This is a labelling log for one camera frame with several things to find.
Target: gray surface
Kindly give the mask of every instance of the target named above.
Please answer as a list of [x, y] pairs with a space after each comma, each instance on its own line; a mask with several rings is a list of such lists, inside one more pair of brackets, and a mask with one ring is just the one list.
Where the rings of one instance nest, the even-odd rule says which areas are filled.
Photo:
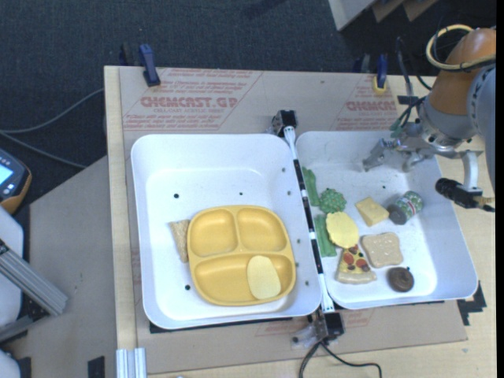
[[115, 374], [115, 308], [106, 157], [30, 206], [31, 266], [69, 301], [63, 315], [42, 319], [6, 347], [31, 358], [36, 378], [87, 378], [87, 363], [105, 357]]

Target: blue clamp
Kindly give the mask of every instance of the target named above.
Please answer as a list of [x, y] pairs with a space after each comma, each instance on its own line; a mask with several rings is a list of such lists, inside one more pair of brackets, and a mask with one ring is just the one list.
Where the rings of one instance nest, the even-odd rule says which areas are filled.
[[377, 94], [383, 94], [387, 90], [387, 55], [381, 54], [376, 64], [376, 75], [372, 82], [372, 87]]
[[144, 43], [140, 45], [139, 48], [140, 63], [145, 67], [145, 72], [143, 72], [143, 77], [147, 82], [149, 87], [154, 85], [160, 85], [161, 80], [159, 79], [158, 72], [156, 71], [156, 65], [154, 64], [154, 51], [152, 48]]

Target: digital display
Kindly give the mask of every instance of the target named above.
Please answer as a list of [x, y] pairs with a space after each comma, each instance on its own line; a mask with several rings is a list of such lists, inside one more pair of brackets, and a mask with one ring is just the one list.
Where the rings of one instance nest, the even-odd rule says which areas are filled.
[[0, 164], [0, 185], [4, 183], [12, 174], [14, 174], [14, 171], [12, 169], [8, 169], [7, 167]]

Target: green soda can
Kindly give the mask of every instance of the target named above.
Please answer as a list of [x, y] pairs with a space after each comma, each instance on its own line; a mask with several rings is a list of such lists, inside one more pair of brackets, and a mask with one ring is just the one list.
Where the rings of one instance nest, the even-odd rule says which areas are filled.
[[413, 191], [407, 191], [401, 198], [397, 199], [394, 204], [388, 206], [389, 218], [394, 224], [404, 225], [406, 222], [419, 213], [424, 208], [424, 200], [422, 197]]

